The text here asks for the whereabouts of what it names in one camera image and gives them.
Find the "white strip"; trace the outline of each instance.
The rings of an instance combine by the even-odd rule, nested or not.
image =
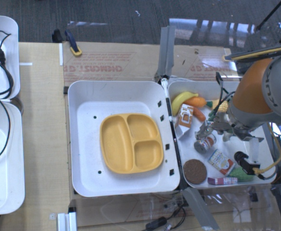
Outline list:
[[[59,44],[59,65],[62,66],[64,64],[64,58],[63,58],[63,44]]]
[[[33,63],[19,63],[20,66],[32,66]]]

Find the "white plastic tray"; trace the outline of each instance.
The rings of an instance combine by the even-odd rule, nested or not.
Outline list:
[[[0,215],[17,210],[25,198],[24,156],[21,113],[12,104],[5,104],[11,132],[7,147],[0,156]],[[8,118],[0,104],[0,152],[5,145]]]
[[[14,86],[9,99],[20,90],[18,25],[6,16],[0,16],[0,30],[11,34],[2,44],[6,68],[11,73]],[[6,35],[0,32],[0,44]],[[9,82],[0,68],[0,92],[9,87]],[[23,153],[22,117],[18,108],[4,103],[11,119],[11,131],[7,147],[0,156],[0,215],[17,210],[25,199],[25,173]],[[0,104],[0,151],[3,149],[8,132],[8,118]]]
[[[224,82],[224,87],[228,92],[234,91],[237,89],[238,82],[229,81]],[[204,97],[206,100],[216,100],[219,99],[220,96],[220,87],[217,82],[213,81],[176,81],[169,85],[168,93],[170,100],[172,101],[179,93],[184,91],[190,91],[194,93],[198,93],[199,96]],[[210,109],[204,107],[201,111],[208,117],[210,113]],[[215,135],[217,142],[207,151],[206,154],[200,154],[194,149],[194,142],[196,141],[195,132],[199,131],[202,123],[195,117],[192,120],[191,129],[184,134],[180,139],[178,139],[178,147],[180,151],[180,157],[182,165],[190,159],[198,159],[202,161],[207,169],[208,177],[224,177],[222,173],[220,173],[217,169],[215,169],[211,164],[208,163],[208,159],[215,149],[219,149],[222,151],[228,158],[230,158],[233,162],[234,154],[237,151],[242,151],[247,155],[251,155],[248,142],[241,141],[237,137],[231,137],[230,141],[223,142],[222,135],[218,135],[216,131],[213,131],[213,135]],[[264,140],[259,144],[259,162],[260,168],[268,167],[273,163],[273,159],[270,153],[270,149],[268,147],[268,143],[263,131],[262,127],[259,127],[255,131],[251,133],[253,136],[262,137]],[[263,175],[268,177],[274,173],[275,167],[265,172]],[[271,183],[274,180],[274,177],[269,180],[261,180],[258,177],[253,177],[252,181],[247,182],[239,182],[238,185],[254,185],[254,184],[265,184]],[[229,187],[231,185],[210,185],[207,183],[207,179],[198,185],[191,184],[187,182],[190,186],[201,189],[201,188],[215,188],[215,187]]]
[[[151,81],[77,81],[68,90],[68,100],[72,183],[80,195],[154,193],[177,188],[179,168],[160,85]],[[146,114],[157,123],[164,148],[158,168],[117,174],[107,167],[100,147],[100,125],[106,117],[121,113]]]

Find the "chocolate cookie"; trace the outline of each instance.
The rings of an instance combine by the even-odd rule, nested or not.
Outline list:
[[[186,161],[183,165],[183,173],[187,181],[192,184],[200,184],[207,178],[207,168],[198,159]]]

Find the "yellow plate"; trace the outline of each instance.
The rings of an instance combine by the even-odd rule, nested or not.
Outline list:
[[[100,144],[106,165],[115,173],[145,172],[163,161],[161,135],[148,115],[108,116],[100,126]]]

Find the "tin can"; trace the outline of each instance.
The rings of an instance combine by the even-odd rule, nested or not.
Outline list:
[[[200,154],[205,154],[216,142],[216,137],[213,134],[209,134],[204,139],[197,140],[194,143],[194,148]]]

